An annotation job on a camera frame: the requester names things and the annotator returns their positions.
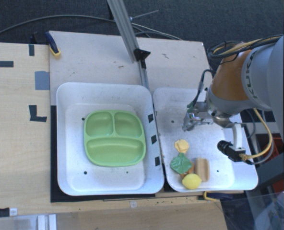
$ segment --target table surface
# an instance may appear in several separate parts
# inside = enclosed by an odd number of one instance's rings
[[[99,35],[90,34],[90,37],[96,39]],[[118,36],[111,36],[110,39],[121,42]],[[139,38],[138,41],[142,49],[152,52],[146,61],[151,91],[167,86],[196,88],[202,71],[208,68],[201,42],[148,38]],[[130,203],[133,200],[137,207],[146,208],[199,204],[202,209],[202,205],[208,203],[197,200],[197,195],[201,193],[183,194],[164,190],[158,192],[155,198],[51,203],[51,94],[49,90],[35,88],[35,72],[50,72],[49,62],[51,64],[54,59],[47,45],[34,45],[34,49],[35,55],[31,56],[28,44],[0,43],[0,61],[13,61],[14,64],[13,68],[0,67],[0,208],[17,208],[19,215],[26,215],[127,209],[132,206]],[[119,71],[132,64],[127,59],[122,60],[121,65],[114,64]],[[190,72],[187,70],[192,70],[194,74],[188,76]],[[210,82],[211,77],[206,76],[205,85]],[[36,105],[37,116],[46,116],[46,122],[30,121],[29,105]],[[217,220],[224,221],[219,208],[217,213]]]

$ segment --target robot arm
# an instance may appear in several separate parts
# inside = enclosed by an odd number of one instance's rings
[[[187,106],[183,130],[212,121],[224,128],[233,127],[230,117],[256,108],[273,112],[284,140],[284,36],[237,44],[214,55],[222,47],[218,45],[211,51],[212,56],[222,58],[221,64],[205,101],[197,102],[197,95]]]

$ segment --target green plate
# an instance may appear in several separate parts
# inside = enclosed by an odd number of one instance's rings
[[[137,115],[121,110],[90,113],[84,121],[84,148],[89,160],[100,166],[123,167],[145,156],[143,125]]]

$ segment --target white plastic tray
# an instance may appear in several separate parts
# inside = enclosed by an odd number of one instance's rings
[[[135,113],[143,124],[146,155],[127,167],[101,167],[87,158],[83,125],[90,112],[124,110]],[[150,92],[140,85],[73,83],[57,90],[58,184],[71,196],[153,194],[164,183],[161,156]]]
[[[184,132],[181,128],[186,114],[186,106],[195,97],[196,89],[159,88],[154,92],[154,109],[159,132],[166,178],[170,186],[178,192],[198,192],[215,190],[251,190],[258,183],[255,166],[243,162],[232,162],[220,152],[217,143],[220,140],[233,142],[232,129],[222,129],[217,124],[196,126],[192,131]],[[205,100],[202,92],[198,101]],[[233,122],[241,123],[240,115],[233,117]],[[242,130],[242,146],[250,154],[244,130]],[[186,189],[181,183],[181,177],[170,168],[171,160],[178,155],[174,142],[185,139],[190,148],[186,156],[206,158],[210,164],[210,179],[194,190]]]

